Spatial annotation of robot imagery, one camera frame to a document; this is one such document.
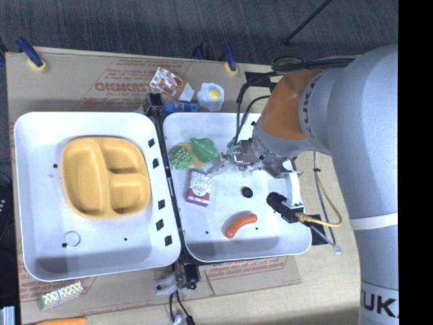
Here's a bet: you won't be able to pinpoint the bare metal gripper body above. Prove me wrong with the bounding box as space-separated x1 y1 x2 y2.
230 137 273 175

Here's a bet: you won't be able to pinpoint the green lettuce leaf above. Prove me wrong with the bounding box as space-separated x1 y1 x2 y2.
189 137 219 164

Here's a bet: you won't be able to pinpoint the pink and white carton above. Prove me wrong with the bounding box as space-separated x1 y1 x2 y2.
185 170 213 208

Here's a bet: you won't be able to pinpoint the green grapes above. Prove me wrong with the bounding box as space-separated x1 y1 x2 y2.
168 146 194 171

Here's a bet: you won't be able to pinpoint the white fried egg toy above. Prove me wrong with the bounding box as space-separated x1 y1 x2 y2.
196 81 226 112

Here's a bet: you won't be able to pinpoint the orange sausage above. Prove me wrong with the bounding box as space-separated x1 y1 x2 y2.
224 213 258 240

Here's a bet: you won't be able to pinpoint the blue bottle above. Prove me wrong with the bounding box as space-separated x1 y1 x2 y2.
162 101 200 116

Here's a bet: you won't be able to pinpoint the white plastic tray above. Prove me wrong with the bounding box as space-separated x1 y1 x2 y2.
162 112 313 264
13 111 182 282

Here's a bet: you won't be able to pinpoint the white and orange carton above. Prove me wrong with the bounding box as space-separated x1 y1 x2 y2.
149 66 196 103

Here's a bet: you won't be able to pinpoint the orange divided plate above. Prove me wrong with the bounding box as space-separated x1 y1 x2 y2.
61 135 152 220

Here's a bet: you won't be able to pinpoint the brown cardboard board red print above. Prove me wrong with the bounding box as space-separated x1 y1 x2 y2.
5 45 302 325

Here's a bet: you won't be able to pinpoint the black stand leg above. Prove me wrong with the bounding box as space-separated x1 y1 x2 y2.
282 0 357 45

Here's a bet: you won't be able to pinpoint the orange carrot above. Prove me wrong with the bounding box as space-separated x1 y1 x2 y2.
35 316 88 325

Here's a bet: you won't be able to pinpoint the black cylinder on white bracket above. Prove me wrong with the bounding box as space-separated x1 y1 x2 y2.
266 160 306 223

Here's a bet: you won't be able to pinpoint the black block with thin wires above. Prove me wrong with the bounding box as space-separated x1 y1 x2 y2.
144 92 164 115
173 261 201 290

